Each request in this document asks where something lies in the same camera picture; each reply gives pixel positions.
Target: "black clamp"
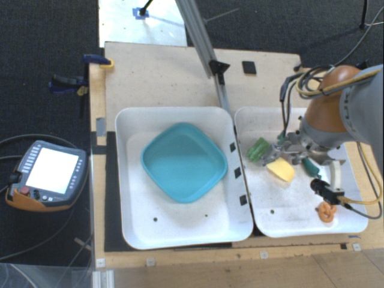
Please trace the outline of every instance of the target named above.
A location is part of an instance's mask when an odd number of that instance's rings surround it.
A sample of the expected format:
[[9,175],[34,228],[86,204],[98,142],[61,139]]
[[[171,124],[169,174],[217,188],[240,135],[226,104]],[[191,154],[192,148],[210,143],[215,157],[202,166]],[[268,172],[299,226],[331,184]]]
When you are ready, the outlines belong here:
[[68,93],[76,93],[81,97],[80,117],[83,116],[85,108],[84,97],[89,91],[89,65],[90,63],[99,64],[101,68],[112,68],[114,63],[111,59],[107,59],[100,55],[83,55],[84,76],[75,78],[66,78],[54,74],[49,82],[49,91],[54,95],[64,95]]
[[230,65],[226,64],[226,63],[218,62],[216,60],[211,60],[209,62],[209,67],[210,67],[213,75],[217,75],[218,76],[219,84],[220,85],[225,85],[226,83],[224,81],[224,73],[230,67]]

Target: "blue clamp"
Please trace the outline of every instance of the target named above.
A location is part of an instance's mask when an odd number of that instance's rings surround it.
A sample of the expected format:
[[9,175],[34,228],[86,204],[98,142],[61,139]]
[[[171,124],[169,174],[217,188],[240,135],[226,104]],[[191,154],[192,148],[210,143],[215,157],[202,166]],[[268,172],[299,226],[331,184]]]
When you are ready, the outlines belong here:
[[99,64],[103,68],[113,67],[113,61],[101,55],[83,55],[82,62],[84,63],[83,77],[66,78],[54,74],[49,82],[49,91],[55,95],[77,93],[83,96],[88,93],[90,63]]

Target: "teal square bowl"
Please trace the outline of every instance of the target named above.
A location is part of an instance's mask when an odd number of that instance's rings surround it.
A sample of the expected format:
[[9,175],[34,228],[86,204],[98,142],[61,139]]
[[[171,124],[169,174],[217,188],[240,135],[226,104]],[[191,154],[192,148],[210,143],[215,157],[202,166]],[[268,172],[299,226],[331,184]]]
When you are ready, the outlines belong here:
[[142,151],[142,166],[173,200],[190,203],[207,193],[227,172],[227,160],[197,127],[178,123]]

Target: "wooden table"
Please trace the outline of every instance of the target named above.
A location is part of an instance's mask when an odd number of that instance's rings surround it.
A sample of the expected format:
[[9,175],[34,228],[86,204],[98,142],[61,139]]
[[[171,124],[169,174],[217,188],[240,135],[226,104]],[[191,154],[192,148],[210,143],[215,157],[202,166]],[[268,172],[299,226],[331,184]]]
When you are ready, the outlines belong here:
[[[232,114],[243,106],[278,107],[280,85],[299,64],[297,55],[215,52],[231,64],[225,78]],[[114,60],[113,69],[90,65],[92,132],[103,119],[106,131],[114,131],[115,116],[126,107],[218,105],[213,80],[193,48],[106,43],[106,57]],[[241,61],[254,61],[257,75],[245,75]],[[307,105],[297,95],[292,101],[295,107]],[[106,137],[98,133],[92,144],[103,146]],[[363,200],[372,199],[355,145],[347,144],[347,150]],[[115,270],[115,287],[381,287],[384,282],[382,219],[370,220],[365,231],[353,235],[258,236],[231,248],[104,252],[105,166],[105,155],[92,155],[94,254],[97,270]],[[367,212],[376,214],[377,205],[367,206]]]

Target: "black cable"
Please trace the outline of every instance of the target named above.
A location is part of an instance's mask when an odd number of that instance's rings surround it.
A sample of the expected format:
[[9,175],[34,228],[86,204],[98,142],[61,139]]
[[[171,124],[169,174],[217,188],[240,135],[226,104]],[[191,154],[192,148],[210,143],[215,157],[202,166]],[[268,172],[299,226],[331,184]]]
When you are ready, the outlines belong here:
[[[370,181],[370,185],[371,185],[371,187],[372,187],[372,189],[373,189],[374,195],[376,196],[376,198],[378,198],[379,195],[378,195],[378,193],[377,193],[377,191],[376,191],[376,189],[375,189],[375,187],[374,187],[374,184],[373,184],[373,181],[372,181],[372,178],[371,178],[371,174],[369,173],[367,164],[365,163],[365,159],[364,159],[363,154],[362,154],[362,152],[361,152],[360,144],[357,143],[357,146],[358,146],[359,156],[360,156],[362,165],[363,165],[364,170],[365,170],[365,172],[366,172],[366,174],[367,174],[367,176],[368,176],[368,179],[369,179],[369,181]],[[372,215],[368,215],[368,214],[365,214],[365,213],[363,213],[363,212],[360,212],[360,211],[356,210],[354,207],[352,207],[350,204],[345,204],[344,207],[347,208],[348,210],[351,210],[351,211],[353,211],[353,212],[355,212],[355,213],[357,213],[357,214],[359,214],[359,215],[365,217],[365,218],[369,218],[369,219],[371,219],[371,220],[377,220],[377,219],[381,218],[382,215],[383,215],[382,204],[381,204],[381,202],[378,202],[378,204],[379,204],[379,214],[378,214],[377,216],[372,216]]]
[[[308,85],[310,80],[316,80],[316,81],[319,82],[319,78],[317,77],[315,79],[315,76],[317,74],[319,74],[319,73],[324,72],[324,71],[328,72],[329,70],[331,70],[333,68],[334,68],[333,65],[320,65],[320,66],[315,66],[315,67],[311,68],[306,73],[302,74],[302,76],[297,81],[297,85],[298,85],[299,89],[304,89],[305,88],[308,91],[314,91]],[[314,97],[309,97],[309,96],[305,96],[305,95],[302,95],[302,94],[300,94],[300,97],[303,98],[303,99],[314,98]]]
[[287,122],[286,122],[286,128],[284,129],[284,133],[287,132],[287,129],[288,129],[288,125],[289,125],[289,119],[290,119],[290,95],[292,93],[292,89],[293,87],[296,85],[297,83],[295,82],[293,85],[291,85],[291,87],[289,88],[289,91],[288,91],[288,97],[287,97]]
[[339,92],[339,91],[342,91],[348,87],[352,87],[352,86],[356,86],[356,85],[361,85],[361,84],[365,84],[365,83],[368,83],[368,82],[371,82],[372,81],[372,78],[371,77],[368,77],[368,78],[365,78],[365,79],[362,79],[360,81],[356,81],[356,82],[353,82],[351,84],[348,84],[347,86],[339,86],[338,88],[333,88],[333,89],[329,89],[327,90],[326,93],[324,93],[321,89],[319,91],[321,91],[322,93],[319,93],[317,95],[311,95],[311,96],[307,96],[307,95],[302,95],[300,94],[300,97],[302,99],[306,99],[306,100],[310,100],[310,99],[314,99],[314,98],[319,98],[319,97],[323,97],[323,96],[329,96],[333,93],[336,93],[336,92]]
[[287,123],[287,117],[286,117],[286,110],[285,110],[285,99],[286,99],[286,94],[287,90],[289,89],[289,85],[298,77],[300,77],[302,73],[295,74],[293,76],[290,76],[285,79],[284,83],[282,84],[280,88],[280,103],[281,103],[281,114],[283,116],[283,137],[286,135],[286,131],[288,128],[288,123]]
[[54,141],[57,141],[57,142],[60,142],[60,143],[64,143],[66,144],[68,147],[72,147],[72,148],[77,148],[76,145],[72,144],[71,142],[67,141],[67,140],[64,140],[60,137],[55,137],[55,136],[51,136],[49,134],[39,134],[39,133],[34,133],[34,134],[23,134],[21,136],[14,136],[14,137],[10,137],[8,139],[5,139],[5,140],[2,140],[0,141],[0,146],[1,145],[4,145],[4,144],[8,144],[10,142],[13,142],[13,141],[17,141],[17,140],[23,140],[23,139],[41,139],[41,140],[54,140]]
[[33,247],[30,247],[30,248],[27,248],[25,250],[22,250],[22,251],[19,251],[19,252],[16,252],[16,253],[13,253],[13,254],[9,254],[9,255],[6,255],[6,256],[3,256],[3,257],[0,257],[0,262],[3,261],[3,260],[6,260],[6,259],[9,259],[9,258],[12,258],[12,257],[15,257],[15,256],[19,256],[19,255],[22,255],[24,253],[27,253],[29,251],[32,251],[34,250],[35,248],[38,248],[46,243],[48,243],[49,241],[51,241],[54,237],[56,237],[57,235],[59,235],[63,230],[64,228],[68,225],[68,223],[70,222],[73,214],[74,214],[74,211],[75,211],[75,207],[72,208],[72,211],[69,215],[69,217],[67,218],[66,222],[60,227],[60,229],[55,232],[51,237],[45,239],[44,241],[38,243],[37,245],[34,245]]
[[21,156],[21,155],[5,156],[5,157],[0,157],[0,161],[20,159],[22,157],[23,156]]

